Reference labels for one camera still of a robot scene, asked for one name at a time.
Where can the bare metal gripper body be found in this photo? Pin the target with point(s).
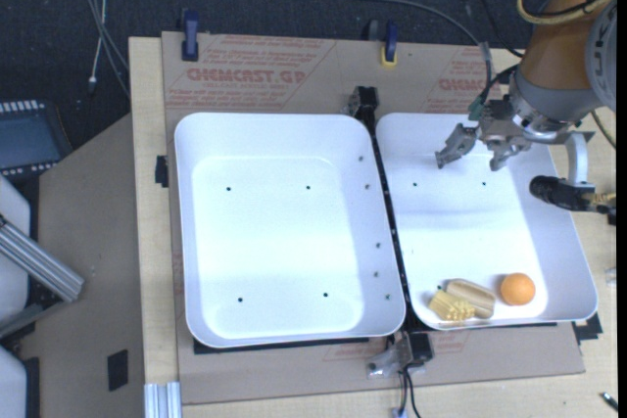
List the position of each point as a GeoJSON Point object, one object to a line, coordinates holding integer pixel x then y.
{"type": "Point", "coordinates": [507, 122]}

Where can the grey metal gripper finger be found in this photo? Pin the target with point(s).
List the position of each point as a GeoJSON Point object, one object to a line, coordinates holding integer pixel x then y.
{"type": "Point", "coordinates": [453, 148]}
{"type": "Point", "coordinates": [504, 155]}

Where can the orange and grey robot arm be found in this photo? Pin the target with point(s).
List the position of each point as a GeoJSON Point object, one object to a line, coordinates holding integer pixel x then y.
{"type": "Point", "coordinates": [558, 44]}

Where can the white plastic tray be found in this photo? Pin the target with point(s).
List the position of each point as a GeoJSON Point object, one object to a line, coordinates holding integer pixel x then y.
{"type": "Point", "coordinates": [480, 230]}
{"type": "Point", "coordinates": [284, 235]}

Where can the thin black rod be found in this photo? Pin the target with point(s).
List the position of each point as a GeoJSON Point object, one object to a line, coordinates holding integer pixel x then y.
{"type": "Point", "coordinates": [392, 230]}

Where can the orange ball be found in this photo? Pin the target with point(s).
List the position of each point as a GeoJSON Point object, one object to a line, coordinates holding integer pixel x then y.
{"type": "Point", "coordinates": [517, 289]}

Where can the tan bread roll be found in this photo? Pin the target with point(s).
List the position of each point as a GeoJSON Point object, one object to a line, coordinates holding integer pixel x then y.
{"type": "Point", "coordinates": [472, 294]}

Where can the brown cardboard board red print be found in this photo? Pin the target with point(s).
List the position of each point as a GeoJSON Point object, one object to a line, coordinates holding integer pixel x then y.
{"type": "Point", "coordinates": [313, 78]}

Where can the yellow corn piece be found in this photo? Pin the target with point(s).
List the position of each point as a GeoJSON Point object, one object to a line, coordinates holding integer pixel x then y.
{"type": "Point", "coordinates": [451, 306]}

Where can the black cylinder on white bracket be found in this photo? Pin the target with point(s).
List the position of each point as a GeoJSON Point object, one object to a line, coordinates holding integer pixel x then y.
{"type": "Point", "coordinates": [563, 188]}

